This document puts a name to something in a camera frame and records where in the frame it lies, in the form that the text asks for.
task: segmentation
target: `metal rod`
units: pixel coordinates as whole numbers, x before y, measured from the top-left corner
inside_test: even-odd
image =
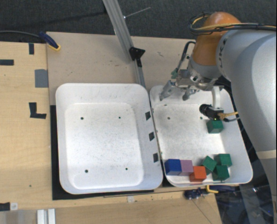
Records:
[[[116,36],[118,37],[122,49],[129,61],[132,61],[129,49],[133,46],[132,39],[130,37],[129,30],[127,28],[124,16],[122,15],[118,0],[102,0],[106,8],[107,14],[110,17],[111,23],[114,27]],[[141,67],[137,66],[137,62],[134,61],[135,66],[135,76],[137,83],[145,87],[144,74]]]
[[[141,13],[141,12],[143,12],[143,11],[145,11],[145,10],[148,10],[148,9],[150,9],[150,7],[147,7],[147,8],[145,8],[145,9],[139,10],[139,11],[137,11],[137,12],[135,12],[135,13],[131,13],[131,14],[127,15],[127,16],[124,16],[124,19],[127,18],[127,17],[130,17],[130,16],[133,16],[133,15],[135,15],[135,14]]]

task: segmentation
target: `orange cube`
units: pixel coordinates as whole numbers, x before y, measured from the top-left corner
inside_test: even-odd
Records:
[[[203,182],[207,178],[204,166],[194,166],[194,172],[189,175],[190,182]]]

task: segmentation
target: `cube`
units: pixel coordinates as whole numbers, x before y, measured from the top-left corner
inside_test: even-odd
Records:
[[[223,130],[223,124],[221,120],[210,119],[207,123],[208,133],[220,133]]]
[[[165,170],[166,175],[177,176],[180,174],[182,171],[180,159],[168,159],[165,162]]]
[[[213,172],[214,168],[217,165],[217,161],[210,158],[209,156],[206,156],[201,165],[206,168],[206,174],[208,175]]]
[[[192,160],[180,160],[181,163],[181,173],[178,176],[189,176],[194,172],[194,166]]]
[[[227,167],[232,166],[232,160],[229,154],[218,154],[214,157],[214,160],[218,165],[226,165]]]
[[[194,172],[189,175],[190,182],[203,182],[207,178],[204,166],[194,166]]]
[[[212,173],[213,181],[224,181],[230,177],[226,165],[217,165]]]

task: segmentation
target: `purple cube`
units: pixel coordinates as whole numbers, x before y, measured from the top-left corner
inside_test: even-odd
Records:
[[[180,160],[182,172],[178,176],[189,176],[194,172],[194,166],[192,160]]]

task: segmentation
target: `gray carpet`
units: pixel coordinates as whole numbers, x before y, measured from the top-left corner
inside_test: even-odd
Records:
[[[203,11],[224,11],[241,22],[276,25],[277,0],[118,0],[131,35],[189,38],[188,20]],[[38,34],[57,31],[114,34],[102,0],[0,0],[0,30]],[[0,41],[38,42],[35,38],[1,34]]]

